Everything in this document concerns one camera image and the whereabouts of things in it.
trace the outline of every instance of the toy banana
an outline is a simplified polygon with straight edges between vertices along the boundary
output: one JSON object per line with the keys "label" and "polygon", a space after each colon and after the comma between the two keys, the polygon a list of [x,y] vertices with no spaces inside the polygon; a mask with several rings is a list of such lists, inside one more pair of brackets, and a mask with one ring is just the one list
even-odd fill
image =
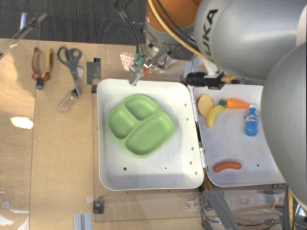
{"label": "toy banana", "polygon": [[223,107],[221,105],[216,105],[215,107],[211,108],[207,113],[206,124],[208,128],[212,128],[215,122],[216,117],[222,112],[227,111],[227,107]]}

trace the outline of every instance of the wooden table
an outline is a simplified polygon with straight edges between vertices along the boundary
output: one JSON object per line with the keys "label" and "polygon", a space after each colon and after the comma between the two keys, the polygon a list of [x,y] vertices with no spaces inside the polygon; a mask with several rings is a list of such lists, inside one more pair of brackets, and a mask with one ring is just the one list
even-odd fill
{"label": "wooden table", "polygon": [[[58,104],[74,89],[68,68],[56,57],[62,45],[82,51],[79,65],[85,70],[86,62],[101,58],[102,79],[128,79],[119,55],[134,52],[132,46],[23,40],[0,60],[0,117],[1,122],[5,120],[0,126],[0,183],[11,185],[6,187],[11,208],[30,209],[31,230],[73,229],[74,214],[92,212],[93,208],[95,99],[91,93],[92,86],[86,83],[84,71],[79,81],[82,97],[66,113],[57,111]],[[46,65],[48,49],[52,48],[55,52],[51,79],[40,92],[31,79],[31,61],[36,46],[41,51],[41,72]],[[153,74],[153,79],[169,78]],[[10,122],[12,116],[28,117],[34,122],[34,128],[15,128]],[[22,200],[15,198],[16,192],[19,192],[19,197],[24,195]],[[0,210],[0,215],[15,221],[12,229],[17,229],[27,216],[25,214],[17,219],[16,215],[5,212]],[[183,218],[96,223],[93,217],[93,229],[201,229],[201,220]]]}

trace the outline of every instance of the red pliers handle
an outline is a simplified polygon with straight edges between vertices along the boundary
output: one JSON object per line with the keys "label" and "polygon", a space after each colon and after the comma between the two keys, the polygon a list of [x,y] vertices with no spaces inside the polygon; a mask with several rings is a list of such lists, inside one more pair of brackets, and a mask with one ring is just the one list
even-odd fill
{"label": "red pliers handle", "polygon": [[53,56],[53,51],[50,49],[47,52],[47,63],[46,63],[46,68],[42,76],[39,74],[39,69],[38,69],[38,58],[39,58],[39,49],[36,47],[34,49],[33,53],[33,59],[32,59],[32,79],[36,81],[36,88],[38,90],[42,90],[44,82],[48,81],[50,79],[50,72],[52,68],[52,56]]}

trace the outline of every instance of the scissors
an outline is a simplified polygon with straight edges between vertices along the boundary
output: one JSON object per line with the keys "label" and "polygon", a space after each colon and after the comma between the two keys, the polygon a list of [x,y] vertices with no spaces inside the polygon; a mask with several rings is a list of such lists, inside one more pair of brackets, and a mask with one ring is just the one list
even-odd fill
{"label": "scissors", "polygon": [[[64,50],[64,56],[66,60],[62,60],[60,57],[61,51]],[[71,71],[73,81],[75,83],[76,91],[78,96],[81,96],[80,93],[80,86],[78,82],[78,72],[77,72],[77,64],[81,57],[82,52],[77,48],[67,49],[65,46],[62,46],[58,50],[58,59],[59,61],[68,67],[68,69]]]}

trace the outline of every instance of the scissor handle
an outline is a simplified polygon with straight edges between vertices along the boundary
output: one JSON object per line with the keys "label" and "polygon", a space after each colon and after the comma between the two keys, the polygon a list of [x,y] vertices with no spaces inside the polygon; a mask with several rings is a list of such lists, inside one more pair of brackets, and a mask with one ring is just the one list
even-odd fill
{"label": "scissor handle", "polygon": [[[60,53],[61,53],[62,50],[65,51],[65,52],[64,52],[64,56],[65,56],[65,58],[66,58],[66,61],[64,61],[64,60],[61,59]],[[59,61],[62,62],[62,64],[64,64],[64,65],[67,65],[67,63],[68,63],[69,60],[70,60],[70,59],[69,59],[68,49],[67,49],[65,46],[62,46],[62,47],[60,47],[60,48],[58,49],[57,56],[58,56]]]}
{"label": "scissor handle", "polygon": [[69,59],[71,60],[72,64],[74,66],[77,66],[78,61],[81,58],[82,52],[77,48],[72,48],[68,51],[68,54],[69,54]]}

